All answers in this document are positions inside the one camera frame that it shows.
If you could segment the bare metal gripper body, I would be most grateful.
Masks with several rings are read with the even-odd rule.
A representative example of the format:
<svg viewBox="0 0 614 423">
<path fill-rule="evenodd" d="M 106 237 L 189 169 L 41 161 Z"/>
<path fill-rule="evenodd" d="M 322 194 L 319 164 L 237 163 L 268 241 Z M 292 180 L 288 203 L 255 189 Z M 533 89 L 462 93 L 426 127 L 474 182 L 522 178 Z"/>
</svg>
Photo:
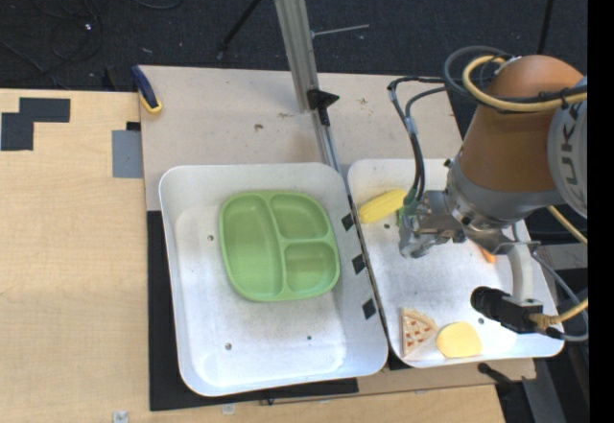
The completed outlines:
<svg viewBox="0 0 614 423">
<path fill-rule="evenodd" d="M 436 234 L 438 245 L 449 241 L 462 243 L 485 233 L 484 216 L 473 203 L 455 191 L 426 191 L 416 208 L 413 230 Z"/>
</svg>

